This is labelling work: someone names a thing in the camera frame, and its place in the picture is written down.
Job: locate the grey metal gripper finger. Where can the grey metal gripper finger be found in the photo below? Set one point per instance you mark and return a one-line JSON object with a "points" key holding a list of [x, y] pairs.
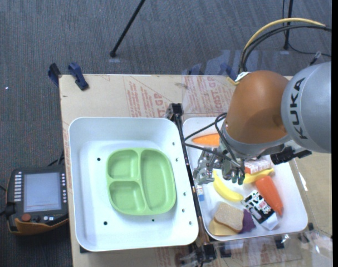
{"points": [[229, 173], [202, 176]]}

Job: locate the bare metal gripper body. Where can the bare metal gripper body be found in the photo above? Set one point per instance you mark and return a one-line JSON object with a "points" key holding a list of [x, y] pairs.
{"points": [[210, 160]]}

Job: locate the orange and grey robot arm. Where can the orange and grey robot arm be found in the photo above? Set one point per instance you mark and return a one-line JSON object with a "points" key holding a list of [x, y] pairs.
{"points": [[257, 107]]}

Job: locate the small white and blue packet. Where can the small white and blue packet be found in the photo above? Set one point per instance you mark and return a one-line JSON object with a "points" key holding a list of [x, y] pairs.
{"points": [[200, 193]]}

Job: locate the yellow banana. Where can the yellow banana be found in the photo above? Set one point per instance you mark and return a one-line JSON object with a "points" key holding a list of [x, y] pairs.
{"points": [[225, 192], [257, 176]]}

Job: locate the orange carrot half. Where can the orange carrot half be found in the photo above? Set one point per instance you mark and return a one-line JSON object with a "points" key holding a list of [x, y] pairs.
{"points": [[207, 140]]}

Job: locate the red and white carton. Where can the red and white carton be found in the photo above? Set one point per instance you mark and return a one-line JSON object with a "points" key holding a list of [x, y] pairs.
{"points": [[257, 165]]}

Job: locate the brown bread slice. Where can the brown bread slice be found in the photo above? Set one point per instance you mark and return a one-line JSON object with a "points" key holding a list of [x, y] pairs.
{"points": [[229, 215]]}

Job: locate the white carton with cow print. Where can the white carton with cow print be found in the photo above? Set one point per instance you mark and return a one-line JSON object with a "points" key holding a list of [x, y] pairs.
{"points": [[259, 207]]}

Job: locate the green divided plate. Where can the green divided plate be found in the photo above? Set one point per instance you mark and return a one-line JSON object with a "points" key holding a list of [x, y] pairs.
{"points": [[154, 177]]}

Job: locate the purple grapes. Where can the purple grapes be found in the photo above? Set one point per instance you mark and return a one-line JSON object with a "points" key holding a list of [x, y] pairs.
{"points": [[248, 222]]}

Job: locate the yellow cheese slice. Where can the yellow cheese slice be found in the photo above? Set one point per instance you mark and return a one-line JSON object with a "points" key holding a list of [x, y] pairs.
{"points": [[219, 229]]}

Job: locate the white plastic tray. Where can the white plastic tray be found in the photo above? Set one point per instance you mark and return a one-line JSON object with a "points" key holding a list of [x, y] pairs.
{"points": [[90, 193], [291, 204]]}

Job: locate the brown cardboard board red print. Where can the brown cardboard board red print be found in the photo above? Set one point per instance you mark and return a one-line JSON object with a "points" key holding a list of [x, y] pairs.
{"points": [[107, 99]]}

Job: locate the black cylinder on white bracket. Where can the black cylinder on white bracket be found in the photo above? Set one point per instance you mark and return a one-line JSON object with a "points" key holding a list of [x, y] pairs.
{"points": [[283, 157]]}

